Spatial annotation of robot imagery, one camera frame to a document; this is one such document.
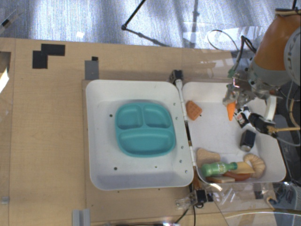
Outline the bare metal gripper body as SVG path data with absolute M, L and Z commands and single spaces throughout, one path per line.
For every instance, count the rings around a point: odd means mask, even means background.
M 249 102 L 255 98 L 266 100 L 270 97 L 271 87 L 262 82 L 252 70 L 235 72 L 233 75 L 233 86 L 237 97 L 239 94 L 246 94 L 250 97 Z

